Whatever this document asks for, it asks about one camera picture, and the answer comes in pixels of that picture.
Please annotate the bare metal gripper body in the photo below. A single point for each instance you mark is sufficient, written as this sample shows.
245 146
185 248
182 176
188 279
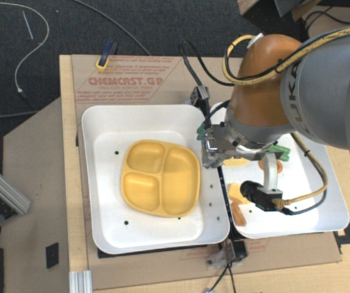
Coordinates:
226 143

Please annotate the dull grey metal gripper finger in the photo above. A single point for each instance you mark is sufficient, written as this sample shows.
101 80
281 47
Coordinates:
212 161

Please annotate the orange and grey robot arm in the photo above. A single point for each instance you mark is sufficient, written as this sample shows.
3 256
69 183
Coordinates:
321 87

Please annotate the pale yellow round biscuit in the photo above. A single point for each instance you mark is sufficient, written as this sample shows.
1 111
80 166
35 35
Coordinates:
236 163

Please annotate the orange-brown doughnut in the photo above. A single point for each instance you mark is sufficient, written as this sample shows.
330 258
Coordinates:
279 166

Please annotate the orange sausage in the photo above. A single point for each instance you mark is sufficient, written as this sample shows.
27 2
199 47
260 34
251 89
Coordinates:
239 215

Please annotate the yellow divided plate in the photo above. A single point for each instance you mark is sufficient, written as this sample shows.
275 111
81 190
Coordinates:
150 175

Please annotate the white plastic tray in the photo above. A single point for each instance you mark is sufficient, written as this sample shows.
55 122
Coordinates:
300 218
107 194

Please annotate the brown cardboard board, red print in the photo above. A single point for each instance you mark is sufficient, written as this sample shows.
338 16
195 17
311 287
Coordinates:
126 81

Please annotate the black cylinder on white bracket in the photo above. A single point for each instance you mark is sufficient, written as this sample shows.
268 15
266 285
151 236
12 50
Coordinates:
264 197

